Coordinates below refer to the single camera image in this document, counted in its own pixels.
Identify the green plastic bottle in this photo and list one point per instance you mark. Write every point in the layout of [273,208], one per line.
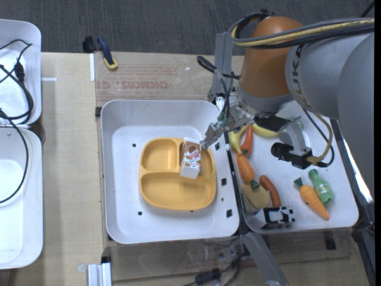
[321,188]

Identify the brown sausage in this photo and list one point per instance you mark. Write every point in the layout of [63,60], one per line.
[271,189]

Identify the white plastic tray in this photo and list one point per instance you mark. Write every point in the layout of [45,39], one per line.
[32,219]
[125,219]
[32,40]
[339,171]

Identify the yellow bread slice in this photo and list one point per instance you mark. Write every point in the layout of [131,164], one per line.
[256,198]

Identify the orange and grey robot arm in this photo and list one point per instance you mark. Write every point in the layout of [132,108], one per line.
[327,76]

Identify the brown and white carton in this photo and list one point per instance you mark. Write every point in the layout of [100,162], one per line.
[190,162]

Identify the brown cardboard board red print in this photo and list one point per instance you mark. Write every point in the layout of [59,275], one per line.
[149,82]

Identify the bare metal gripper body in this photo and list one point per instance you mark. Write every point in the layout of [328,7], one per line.
[238,116]

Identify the black cylinder on white bracket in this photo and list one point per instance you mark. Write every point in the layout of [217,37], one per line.
[293,155]

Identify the orange divided plate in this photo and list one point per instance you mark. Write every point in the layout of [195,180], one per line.
[166,189]

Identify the thin black and white rod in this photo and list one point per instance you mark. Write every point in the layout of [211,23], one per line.
[235,183]

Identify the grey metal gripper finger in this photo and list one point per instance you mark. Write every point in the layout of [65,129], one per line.
[207,134]
[215,138]

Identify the orange carrot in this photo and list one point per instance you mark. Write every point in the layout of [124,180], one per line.
[244,167]
[312,198]
[247,139]

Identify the yellow banana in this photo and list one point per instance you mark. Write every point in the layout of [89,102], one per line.
[235,139]

